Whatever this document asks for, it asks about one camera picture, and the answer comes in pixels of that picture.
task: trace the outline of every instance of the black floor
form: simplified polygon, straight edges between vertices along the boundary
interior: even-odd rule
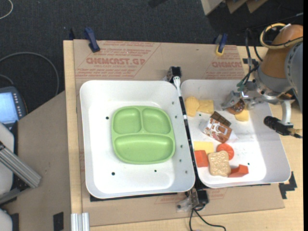
[[[243,5],[230,14],[225,4],[205,16],[200,0],[11,0],[13,12],[0,19],[0,59],[16,52],[34,52],[56,67],[59,92],[64,90],[63,40],[70,29],[83,39],[90,26],[97,39],[204,43],[228,34],[228,44],[244,45],[243,29],[280,21],[303,24],[303,0],[269,0],[254,13]],[[0,0],[0,17],[11,6]],[[39,56],[22,54],[0,60],[0,75],[9,77],[31,112],[56,92],[51,64]],[[10,82],[0,77],[0,87]]]

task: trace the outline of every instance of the white cable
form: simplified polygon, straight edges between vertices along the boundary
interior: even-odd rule
[[[13,5],[12,1],[11,0],[7,0],[7,1],[9,1],[10,4],[11,4],[11,10],[6,15],[0,17],[0,20],[5,18],[5,17],[7,17],[7,16],[9,16],[12,13],[12,11],[13,11],[14,5]]]

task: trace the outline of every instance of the green plate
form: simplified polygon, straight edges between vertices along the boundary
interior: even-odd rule
[[[150,106],[128,106],[112,117],[115,154],[131,164],[162,163],[175,151],[173,127],[165,111]]]

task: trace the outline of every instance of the white tray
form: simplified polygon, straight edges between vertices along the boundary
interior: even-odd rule
[[[285,182],[290,178],[290,166],[279,137],[274,130],[266,127],[263,120],[271,116],[268,103],[262,103],[249,111],[250,119],[247,122],[237,121],[234,115],[221,109],[221,104],[231,92],[236,91],[234,80],[186,80],[181,85],[184,100],[189,96],[197,99],[214,101],[215,111],[231,122],[238,140],[227,142],[234,149],[234,158],[230,161],[231,168],[239,164],[248,166],[249,174],[239,178],[212,176],[208,167],[199,167],[198,175],[201,182],[210,188],[243,186]],[[218,141],[202,133],[199,129],[201,121],[208,121],[210,115],[197,112],[195,117],[188,117],[190,134],[193,141],[210,141],[214,148]]]
[[[91,80],[80,89],[85,173],[88,191],[97,198],[178,193],[195,182],[182,111],[176,88],[166,81]],[[120,161],[113,151],[111,118],[124,106],[163,109],[174,129],[171,159],[151,165]]]

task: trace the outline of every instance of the robotic arm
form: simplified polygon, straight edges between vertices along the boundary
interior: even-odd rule
[[[268,45],[264,41],[267,31],[282,27],[273,43]],[[264,124],[280,133],[301,138],[293,129],[291,118],[291,103],[295,101],[288,94],[293,90],[303,112],[303,26],[273,24],[264,29],[260,36],[260,43],[269,50],[263,62],[252,67],[252,59],[248,55],[249,73],[237,85],[238,92],[232,91],[222,108],[234,110],[254,108],[258,103],[268,102],[282,106],[282,119],[268,116]],[[252,72],[254,79],[248,81]]]

